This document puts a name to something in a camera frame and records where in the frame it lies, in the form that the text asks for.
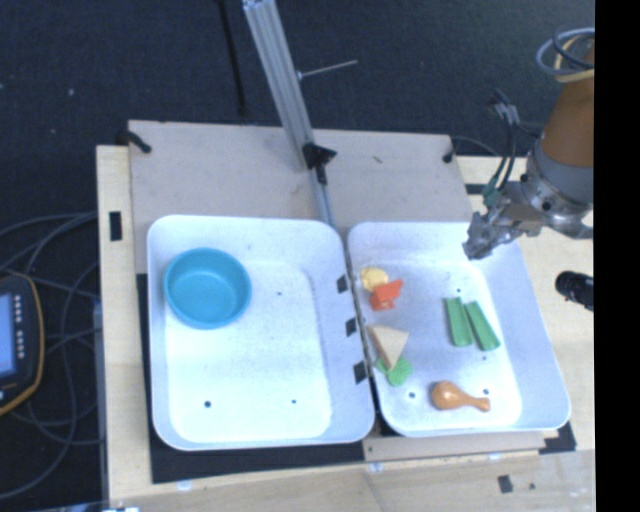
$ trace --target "black bracket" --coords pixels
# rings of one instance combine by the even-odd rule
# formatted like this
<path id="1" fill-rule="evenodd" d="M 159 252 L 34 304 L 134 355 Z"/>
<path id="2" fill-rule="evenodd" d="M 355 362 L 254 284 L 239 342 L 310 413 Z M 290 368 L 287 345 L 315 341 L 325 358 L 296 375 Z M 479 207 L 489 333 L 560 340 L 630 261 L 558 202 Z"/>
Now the black bracket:
<path id="1" fill-rule="evenodd" d="M 316 146 L 311 142 L 302 147 L 304 159 L 307 162 L 308 169 L 315 169 L 318 182 L 323 185 L 327 184 L 327 173 L 324 166 L 327 165 L 338 153 L 332 149 Z"/>

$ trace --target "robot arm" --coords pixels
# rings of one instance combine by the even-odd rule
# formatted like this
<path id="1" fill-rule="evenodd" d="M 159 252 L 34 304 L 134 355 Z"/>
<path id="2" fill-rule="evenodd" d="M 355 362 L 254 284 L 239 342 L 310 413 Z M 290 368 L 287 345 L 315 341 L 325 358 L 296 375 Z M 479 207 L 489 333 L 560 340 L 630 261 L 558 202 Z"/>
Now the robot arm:
<path id="1" fill-rule="evenodd" d="M 542 136 L 527 156 L 526 172 L 519 182 L 503 181 L 488 186 L 487 212 L 473 214 L 468 240 L 463 244 L 469 259 L 491 254 L 494 247 L 522 234 L 537 236 L 547 226 L 570 238 L 593 238 L 593 228 L 583 218 L 593 209 L 594 62 L 595 31 L 571 31 L 569 43 L 558 48 L 565 54 L 576 38 L 589 40 L 584 59 L 571 57 L 574 67 L 547 68 L 565 82 Z M 541 54 L 558 35 L 541 47 Z M 575 64 L 580 63 L 576 71 Z M 508 105 L 501 105 L 508 113 Z M 514 116 L 506 118 L 516 122 Z"/>

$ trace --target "device screen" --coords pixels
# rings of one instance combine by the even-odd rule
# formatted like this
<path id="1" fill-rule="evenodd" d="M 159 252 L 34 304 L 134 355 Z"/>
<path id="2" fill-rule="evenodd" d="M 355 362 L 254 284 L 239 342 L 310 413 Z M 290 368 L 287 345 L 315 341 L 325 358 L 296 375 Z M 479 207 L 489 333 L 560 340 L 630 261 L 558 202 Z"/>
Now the device screen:
<path id="1" fill-rule="evenodd" d="M 16 371 L 11 294 L 0 295 L 0 377 Z"/>

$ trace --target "dark background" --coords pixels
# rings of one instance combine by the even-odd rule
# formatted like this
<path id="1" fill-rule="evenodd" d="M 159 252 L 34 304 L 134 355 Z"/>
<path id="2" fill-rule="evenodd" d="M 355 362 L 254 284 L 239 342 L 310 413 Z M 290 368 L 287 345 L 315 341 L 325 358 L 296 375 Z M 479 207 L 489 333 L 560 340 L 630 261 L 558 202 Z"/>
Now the dark background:
<path id="1" fill-rule="evenodd" d="M 487 108 L 494 88 L 517 106 L 523 126 L 539 133 L 560 86 L 536 67 L 536 50 L 557 28 L 595 23 L 595 0 L 278 5 L 298 70 L 358 60 L 302 81 L 314 128 L 442 133 L 500 153 L 504 130 Z M 94 211 L 96 145 L 115 143 L 129 119 L 279 125 L 241 0 L 228 0 L 245 93 L 246 110 L 239 110 L 220 6 L 216 0 L 0 2 L 0 232 L 41 216 Z M 531 142 L 521 135 L 519 154 Z M 457 151 L 485 154 L 468 142 Z M 0 267 L 60 222 L 2 236 Z M 97 296 L 96 229 L 87 220 L 56 238 L 33 275 L 71 285 L 87 272 L 82 289 Z M 94 299 L 74 296 L 63 325 L 67 295 L 44 285 L 39 291 L 49 333 L 93 325 Z M 33 423 L 0 418 L 0 510 L 101 498 L 92 340 L 78 338 L 66 348 L 76 413 L 86 412 L 74 444 L 39 485 L 7 499 L 3 493 L 38 477 L 65 445 Z M 64 437 L 72 396 L 62 350 L 48 362 L 32 407 L 40 421 L 63 421 L 51 430 Z M 20 411 L 26 414 L 26 406 Z"/>

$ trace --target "toy pizza slice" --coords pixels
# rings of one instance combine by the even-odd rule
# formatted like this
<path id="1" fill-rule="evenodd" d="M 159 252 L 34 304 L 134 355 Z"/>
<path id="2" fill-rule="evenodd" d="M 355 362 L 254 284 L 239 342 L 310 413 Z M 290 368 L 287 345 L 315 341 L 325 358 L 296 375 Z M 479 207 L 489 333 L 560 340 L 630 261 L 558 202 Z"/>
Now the toy pizza slice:
<path id="1" fill-rule="evenodd" d="M 389 371 L 393 370 L 407 344 L 409 333 L 384 325 L 370 325 L 369 334 L 385 366 Z"/>

